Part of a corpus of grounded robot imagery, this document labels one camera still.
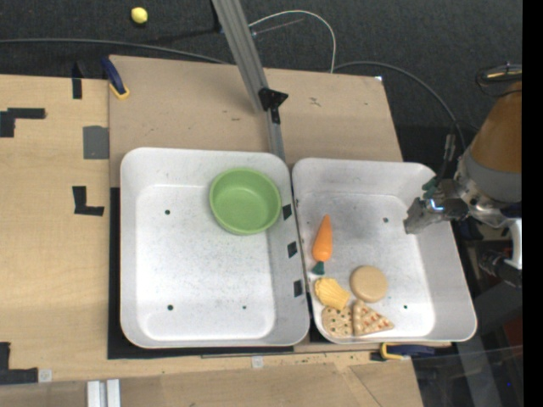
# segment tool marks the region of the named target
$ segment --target white tray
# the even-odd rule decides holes
[[[422,164],[302,159],[293,170],[294,196],[305,270],[317,328],[334,343],[462,341],[477,320],[449,223],[406,235],[403,220],[421,185],[434,176]],[[369,304],[395,328],[365,337],[331,337],[311,273],[311,247],[322,217],[333,226],[333,255],[325,276],[350,290],[350,273],[374,265],[389,282],[385,298]]]
[[[270,176],[284,215],[267,231],[223,230],[208,192],[239,166]],[[138,148],[120,167],[120,323],[143,348],[283,346],[309,313],[288,168],[270,153]]]

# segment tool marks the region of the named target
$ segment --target toy carrot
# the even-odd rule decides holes
[[[330,216],[326,214],[321,221],[311,254],[316,261],[313,272],[316,275],[324,274],[324,263],[332,256],[332,222]]]

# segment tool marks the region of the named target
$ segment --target green plate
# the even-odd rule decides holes
[[[211,183],[211,211],[227,231],[249,235],[265,231],[281,212],[275,183],[258,170],[230,169]]]

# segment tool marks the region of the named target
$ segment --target yellow ball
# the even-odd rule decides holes
[[[143,24],[147,22],[148,14],[144,8],[134,8],[131,11],[132,20],[135,23]]]

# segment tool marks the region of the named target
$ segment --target orange carrot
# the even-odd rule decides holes
[[[322,218],[311,253],[317,262],[326,262],[332,256],[332,222],[328,214]]]

